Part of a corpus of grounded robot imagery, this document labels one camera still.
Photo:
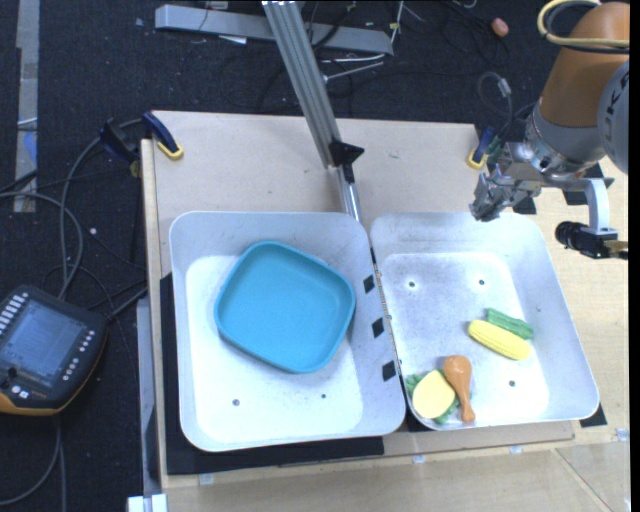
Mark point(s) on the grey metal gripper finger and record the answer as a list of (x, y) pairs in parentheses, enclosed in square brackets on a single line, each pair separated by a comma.
[(480, 204), (498, 206)]

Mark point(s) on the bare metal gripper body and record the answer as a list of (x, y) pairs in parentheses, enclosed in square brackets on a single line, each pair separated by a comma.
[(520, 172)]

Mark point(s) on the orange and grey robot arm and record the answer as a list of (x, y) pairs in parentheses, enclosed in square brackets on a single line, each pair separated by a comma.
[(575, 75)]

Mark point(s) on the green bean pod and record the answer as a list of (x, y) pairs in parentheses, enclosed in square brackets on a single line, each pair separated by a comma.
[(512, 322)]

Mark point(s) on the yellow corn cob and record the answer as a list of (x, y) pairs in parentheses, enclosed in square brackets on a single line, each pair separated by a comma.
[(500, 340)]

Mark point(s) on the small pink round object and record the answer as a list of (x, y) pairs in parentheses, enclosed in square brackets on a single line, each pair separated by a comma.
[(500, 27)]

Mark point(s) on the orange chicken drumstick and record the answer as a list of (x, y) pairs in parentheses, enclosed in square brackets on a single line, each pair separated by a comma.
[(457, 372)]

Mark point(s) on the white plastic tray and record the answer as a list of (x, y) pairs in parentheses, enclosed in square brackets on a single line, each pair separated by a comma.
[(270, 410), (500, 390)]

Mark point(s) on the yellow potato slice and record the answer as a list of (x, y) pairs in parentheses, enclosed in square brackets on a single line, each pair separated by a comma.
[(432, 397)]

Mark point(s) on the green lettuce leaf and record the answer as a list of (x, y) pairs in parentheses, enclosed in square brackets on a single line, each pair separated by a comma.
[(446, 418)]

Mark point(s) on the blue plate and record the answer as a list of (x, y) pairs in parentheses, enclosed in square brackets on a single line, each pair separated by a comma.
[(285, 307)]

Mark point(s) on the pale wood board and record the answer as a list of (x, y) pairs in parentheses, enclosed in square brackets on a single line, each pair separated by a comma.
[(240, 170)]

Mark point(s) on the black cylinder on white bracket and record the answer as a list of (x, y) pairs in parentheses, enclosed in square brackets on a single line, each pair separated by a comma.
[(585, 239)]

